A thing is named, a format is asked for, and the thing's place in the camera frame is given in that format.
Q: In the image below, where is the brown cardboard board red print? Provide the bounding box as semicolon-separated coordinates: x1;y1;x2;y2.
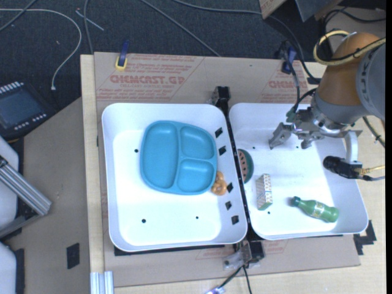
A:
93;51;361;288

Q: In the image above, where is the white patterned carton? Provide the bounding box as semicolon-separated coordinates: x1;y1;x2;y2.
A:
255;173;274;211

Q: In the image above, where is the green bottle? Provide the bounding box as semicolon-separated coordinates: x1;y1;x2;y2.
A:
290;195;340;224

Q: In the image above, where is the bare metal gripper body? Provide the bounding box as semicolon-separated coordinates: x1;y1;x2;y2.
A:
290;108;350;141

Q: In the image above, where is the white plastic tray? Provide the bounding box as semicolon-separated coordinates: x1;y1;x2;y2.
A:
228;102;369;241
101;102;249;253

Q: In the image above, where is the black cylinder on white bracket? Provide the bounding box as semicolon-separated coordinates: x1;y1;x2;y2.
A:
322;131;364;180

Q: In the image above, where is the brown pretzel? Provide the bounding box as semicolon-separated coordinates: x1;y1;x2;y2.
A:
210;170;228;195

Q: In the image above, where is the watermelon slice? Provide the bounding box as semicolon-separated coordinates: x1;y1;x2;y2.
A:
237;148;255;184

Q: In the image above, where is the blue divided plate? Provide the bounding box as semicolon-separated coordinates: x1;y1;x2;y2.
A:
139;120;219;196

